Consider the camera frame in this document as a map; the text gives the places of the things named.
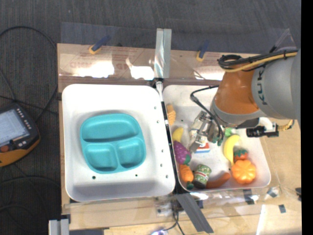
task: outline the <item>blue clamp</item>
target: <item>blue clamp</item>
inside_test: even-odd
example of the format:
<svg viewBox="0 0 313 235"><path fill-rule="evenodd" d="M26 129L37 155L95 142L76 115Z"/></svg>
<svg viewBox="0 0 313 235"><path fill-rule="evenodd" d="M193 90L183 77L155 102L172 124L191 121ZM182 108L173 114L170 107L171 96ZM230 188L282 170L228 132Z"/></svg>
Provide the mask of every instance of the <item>blue clamp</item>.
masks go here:
<svg viewBox="0 0 313 235"><path fill-rule="evenodd" d="M89 47L89 52L94 55L97 52L99 52L101 50L101 46L106 45L107 42L111 39L111 37L105 36L102 39L100 39L97 43L95 43L94 45Z"/></svg>
<svg viewBox="0 0 313 235"><path fill-rule="evenodd" d="M204 54L209 46L209 41L205 40L202 48L197 53L197 60L202 62L204 60Z"/></svg>

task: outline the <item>toy food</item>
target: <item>toy food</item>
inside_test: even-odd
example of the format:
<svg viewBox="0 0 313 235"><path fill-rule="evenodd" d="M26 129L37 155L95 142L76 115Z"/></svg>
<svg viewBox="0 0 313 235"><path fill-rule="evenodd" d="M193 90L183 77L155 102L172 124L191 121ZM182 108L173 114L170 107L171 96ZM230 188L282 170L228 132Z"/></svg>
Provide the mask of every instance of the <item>toy food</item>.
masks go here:
<svg viewBox="0 0 313 235"><path fill-rule="evenodd" d="M187 184L187 189L191 190L194 185L192 183L192 181L194 180L194 174L192 172L192 170L190 169L189 166L185 165L185 164L180 164L179 165L179 172L180 172L180 176L181 179Z"/></svg>
<svg viewBox="0 0 313 235"><path fill-rule="evenodd" d="M169 104L166 106L167 118L169 125L173 125L176 120L176 112L174 111L173 105Z"/></svg>
<svg viewBox="0 0 313 235"><path fill-rule="evenodd" d="M228 139L226 139L224 144L224 156L230 161L231 166L234 165L234 145L237 143L240 139L239 135L232 135Z"/></svg>
<svg viewBox="0 0 313 235"><path fill-rule="evenodd" d="M248 159L236 161L231 172L239 184L251 183L256 177L256 168Z"/></svg>
<svg viewBox="0 0 313 235"><path fill-rule="evenodd" d="M211 174L211 172L211 168L207 165L197 165L197 168L194 172L194 180L192 182L194 186L198 189L204 189L207 181L209 180L209 175Z"/></svg>
<svg viewBox="0 0 313 235"><path fill-rule="evenodd" d="M206 182L205 188L206 189L214 189L219 188L223 184L225 184L230 179L230 173L225 172L221 177L216 180Z"/></svg>
<svg viewBox="0 0 313 235"><path fill-rule="evenodd" d="M240 149L238 151L234 152L234 160L245 160L248 158L248 152L247 150Z"/></svg>
<svg viewBox="0 0 313 235"><path fill-rule="evenodd" d="M229 128L229 127L225 128L224 136L226 138L229 138L232 135L231 130L232 130L232 128Z"/></svg>
<svg viewBox="0 0 313 235"><path fill-rule="evenodd" d="M183 132L184 132L184 128L178 127L178 128L173 132L173 134L172 134L172 140L173 140L173 142L174 142L174 141L180 142L181 136L182 136Z"/></svg>
<svg viewBox="0 0 313 235"><path fill-rule="evenodd" d="M177 163L180 165L188 165L191 160L190 151L178 141L174 141L174 154Z"/></svg>

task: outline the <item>toy banana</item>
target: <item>toy banana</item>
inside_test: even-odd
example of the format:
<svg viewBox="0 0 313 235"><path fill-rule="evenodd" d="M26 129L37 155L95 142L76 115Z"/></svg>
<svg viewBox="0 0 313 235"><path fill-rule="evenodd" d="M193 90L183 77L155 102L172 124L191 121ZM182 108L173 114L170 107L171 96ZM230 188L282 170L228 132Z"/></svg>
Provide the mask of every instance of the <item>toy banana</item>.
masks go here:
<svg viewBox="0 0 313 235"><path fill-rule="evenodd" d="M239 135L232 135L228 139L226 139L224 144L224 156L230 161L231 166L234 165L234 145L240 139Z"/></svg>
<svg viewBox="0 0 313 235"><path fill-rule="evenodd" d="M180 142L181 141L181 136L182 136L183 132L184 132L184 128L178 127L172 134L173 142L174 141Z"/></svg>

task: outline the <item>orange vegetable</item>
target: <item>orange vegetable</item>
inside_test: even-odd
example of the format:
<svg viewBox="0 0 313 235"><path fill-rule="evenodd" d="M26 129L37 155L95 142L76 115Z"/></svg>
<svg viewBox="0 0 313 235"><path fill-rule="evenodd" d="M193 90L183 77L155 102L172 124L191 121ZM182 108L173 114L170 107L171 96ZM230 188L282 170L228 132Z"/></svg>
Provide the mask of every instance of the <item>orange vegetable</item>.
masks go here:
<svg viewBox="0 0 313 235"><path fill-rule="evenodd" d="M256 177L256 168L248 159L236 161L231 172L239 184L251 183Z"/></svg>
<svg viewBox="0 0 313 235"><path fill-rule="evenodd" d="M205 188L206 189L213 189L221 187L223 184L225 184L230 179L230 173L225 172L221 177L219 177L216 180L208 181L206 183Z"/></svg>
<svg viewBox="0 0 313 235"><path fill-rule="evenodd" d="M181 179L187 184L187 189L192 189L194 187L194 185L192 184L192 181L194 180L194 174L190 167L186 164L180 164L179 172Z"/></svg>

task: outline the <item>gray carpet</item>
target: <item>gray carpet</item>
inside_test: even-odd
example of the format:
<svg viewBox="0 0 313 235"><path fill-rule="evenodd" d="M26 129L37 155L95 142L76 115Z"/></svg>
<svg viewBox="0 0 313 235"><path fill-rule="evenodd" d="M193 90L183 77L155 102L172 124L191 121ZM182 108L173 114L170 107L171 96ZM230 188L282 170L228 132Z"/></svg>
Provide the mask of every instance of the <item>gray carpet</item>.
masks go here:
<svg viewBox="0 0 313 235"><path fill-rule="evenodd" d="M131 28L126 32L133 35L137 32L138 37L129 38L125 31L124 35L115 31L114 44L123 46L154 47L153 34L159 27L172 29L173 49L196 50L208 39L210 51L264 53L286 29L293 44L301 47L301 0L0 0L0 6L0 32L26 25L45 32L56 43L88 43L93 39L82 28L106 25L118 27L115 30ZM149 34L142 35L138 29ZM16 100L37 118L56 85L53 46L34 30L10 30L0 37L0 69ZM11 99L0 78L0 107ZM37 125L40 144L0 171L0 235L47 234L48 220L60 218L55 96ZM13 178L24 179L6 182Z"/></svg>

